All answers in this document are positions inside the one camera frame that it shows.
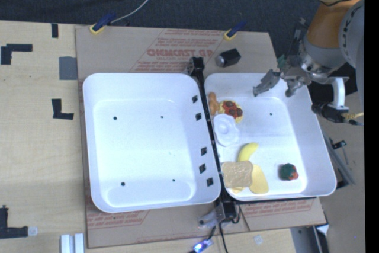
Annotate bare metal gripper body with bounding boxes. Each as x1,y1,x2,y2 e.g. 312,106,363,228
281,55,333,85

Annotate yellow toy pasta red sauce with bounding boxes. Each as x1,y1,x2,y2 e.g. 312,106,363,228
218,100,245,124

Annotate black box with grey cap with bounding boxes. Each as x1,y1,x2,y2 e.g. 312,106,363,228
214,48,242,68

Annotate white plastic tray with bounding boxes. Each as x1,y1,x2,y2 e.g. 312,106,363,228
82,72,223,214
204,72,338,203

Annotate orange-brown toy chicken piece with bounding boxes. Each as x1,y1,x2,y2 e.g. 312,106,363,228
208,92,220,116

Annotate white toy fried egg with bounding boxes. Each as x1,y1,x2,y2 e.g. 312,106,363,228
213,114,240,148

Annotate yellow banana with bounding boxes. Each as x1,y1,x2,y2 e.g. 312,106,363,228
237,142,259,163

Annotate green and red toy vegetable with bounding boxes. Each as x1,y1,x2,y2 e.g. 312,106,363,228
278,162,300,181

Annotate tan toy bread slice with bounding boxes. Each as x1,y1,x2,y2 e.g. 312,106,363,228
221,160,254,188

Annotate yellow oval toy slice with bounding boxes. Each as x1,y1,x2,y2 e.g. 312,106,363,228
248,164,270,196

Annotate brown cardboard board red print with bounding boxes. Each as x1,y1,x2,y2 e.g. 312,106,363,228
75,25,328,249

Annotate black cylinder on white bracket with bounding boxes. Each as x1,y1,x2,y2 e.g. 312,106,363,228
311,76,351,124

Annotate black block with thin wires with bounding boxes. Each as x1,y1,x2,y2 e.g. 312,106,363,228
218,199,238,222
187,56,206,78

